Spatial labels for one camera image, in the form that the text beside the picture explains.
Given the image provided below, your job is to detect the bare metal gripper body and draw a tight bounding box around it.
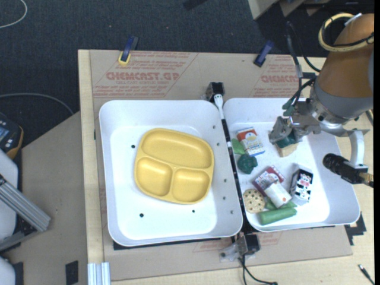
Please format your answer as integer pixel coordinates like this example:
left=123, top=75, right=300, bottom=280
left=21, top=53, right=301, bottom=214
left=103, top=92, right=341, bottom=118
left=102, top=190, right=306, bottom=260
left=289, top=98, right=343, bottom=135

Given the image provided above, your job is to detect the dark green toy vegetable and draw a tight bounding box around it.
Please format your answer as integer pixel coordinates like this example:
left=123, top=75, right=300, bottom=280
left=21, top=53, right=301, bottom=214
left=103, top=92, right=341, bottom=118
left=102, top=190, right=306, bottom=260
left=277, top=132, right=298, bottom=148

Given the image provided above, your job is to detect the tan bread piece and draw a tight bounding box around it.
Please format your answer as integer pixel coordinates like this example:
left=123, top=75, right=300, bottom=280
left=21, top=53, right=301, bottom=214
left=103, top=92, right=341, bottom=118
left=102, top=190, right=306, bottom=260
left=275, top=142, right=298, bottom=158

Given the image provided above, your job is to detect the red white blue carton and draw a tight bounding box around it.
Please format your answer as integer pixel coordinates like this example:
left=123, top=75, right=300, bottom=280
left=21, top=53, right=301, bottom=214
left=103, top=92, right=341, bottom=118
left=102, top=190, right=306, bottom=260
left=236, top=126, right=266, bottom=157

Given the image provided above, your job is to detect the light green toy leaf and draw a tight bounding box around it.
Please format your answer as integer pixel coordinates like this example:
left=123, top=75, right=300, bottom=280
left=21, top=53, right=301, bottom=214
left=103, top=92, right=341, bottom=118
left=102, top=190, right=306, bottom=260
left=231, top=138, right=246, bottom=156

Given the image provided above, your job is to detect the green broccoli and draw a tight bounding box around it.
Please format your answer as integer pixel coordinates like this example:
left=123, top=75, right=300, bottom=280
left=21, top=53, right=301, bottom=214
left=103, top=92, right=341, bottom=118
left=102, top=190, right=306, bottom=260
left=236, top=154, right=259, bottom=175

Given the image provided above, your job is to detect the red and purple packet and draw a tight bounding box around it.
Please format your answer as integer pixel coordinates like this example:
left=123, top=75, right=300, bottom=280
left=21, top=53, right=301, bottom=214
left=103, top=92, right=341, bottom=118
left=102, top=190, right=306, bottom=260
left=252, top=164, right=286, bottom=197

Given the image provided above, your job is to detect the white cow print carton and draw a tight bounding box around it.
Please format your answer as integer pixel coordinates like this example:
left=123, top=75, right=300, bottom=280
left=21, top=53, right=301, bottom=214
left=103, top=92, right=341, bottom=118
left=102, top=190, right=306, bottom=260
left=289, top=163, right=314, bottom=206

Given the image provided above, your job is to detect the thin black and white rod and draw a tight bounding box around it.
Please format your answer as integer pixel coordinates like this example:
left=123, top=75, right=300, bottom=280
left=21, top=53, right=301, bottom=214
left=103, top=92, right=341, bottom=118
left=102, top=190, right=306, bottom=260
left=213, top=93, right=247, bottom=235

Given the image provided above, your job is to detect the white plastic tray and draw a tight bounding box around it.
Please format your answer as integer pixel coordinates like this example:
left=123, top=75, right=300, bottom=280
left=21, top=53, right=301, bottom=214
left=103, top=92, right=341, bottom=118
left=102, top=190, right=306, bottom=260
left=98, top=99, right=245, bottom=247
left=222, top=97, right=362, bottom=233

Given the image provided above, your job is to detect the white bottle with orange mark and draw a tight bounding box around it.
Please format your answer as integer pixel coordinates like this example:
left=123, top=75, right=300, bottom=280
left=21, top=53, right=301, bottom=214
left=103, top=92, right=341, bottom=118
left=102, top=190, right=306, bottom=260
left=263, top=182, right=293, bottom=210

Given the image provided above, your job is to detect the green toy bean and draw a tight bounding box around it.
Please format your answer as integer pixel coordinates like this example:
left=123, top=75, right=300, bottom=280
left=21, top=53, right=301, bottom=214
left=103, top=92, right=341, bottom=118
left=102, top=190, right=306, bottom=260
left=264, top=197, right=297, bottom=211

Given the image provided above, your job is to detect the round tan biscuit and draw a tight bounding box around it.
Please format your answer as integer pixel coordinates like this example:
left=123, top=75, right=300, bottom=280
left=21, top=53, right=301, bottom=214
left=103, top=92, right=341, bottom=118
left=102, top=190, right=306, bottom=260
left=242, top=188, right=266, bottom=214

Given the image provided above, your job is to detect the light green toy cylinder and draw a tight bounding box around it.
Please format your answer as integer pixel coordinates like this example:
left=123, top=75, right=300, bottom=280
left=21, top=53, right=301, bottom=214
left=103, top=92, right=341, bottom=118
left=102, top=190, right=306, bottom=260
left=258, top=206, right=298, bottom=226

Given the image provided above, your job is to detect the yellow divided plate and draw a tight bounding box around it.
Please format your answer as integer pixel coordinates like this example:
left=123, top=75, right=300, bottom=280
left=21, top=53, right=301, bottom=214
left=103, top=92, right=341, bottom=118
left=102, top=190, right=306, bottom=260
left=133, top=127, right=216, bottom=205

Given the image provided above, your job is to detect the brown cardboard board red print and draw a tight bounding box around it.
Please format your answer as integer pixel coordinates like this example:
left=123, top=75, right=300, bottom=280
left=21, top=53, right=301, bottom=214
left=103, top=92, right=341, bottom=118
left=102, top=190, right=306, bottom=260
left=88, top=49, right=354, bottom=281

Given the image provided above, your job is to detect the black cylinder on white bracket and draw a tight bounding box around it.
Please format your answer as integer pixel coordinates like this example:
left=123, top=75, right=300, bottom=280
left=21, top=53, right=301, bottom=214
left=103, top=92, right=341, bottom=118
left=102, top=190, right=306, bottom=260
left=322, top=128, right=371, bottom=185

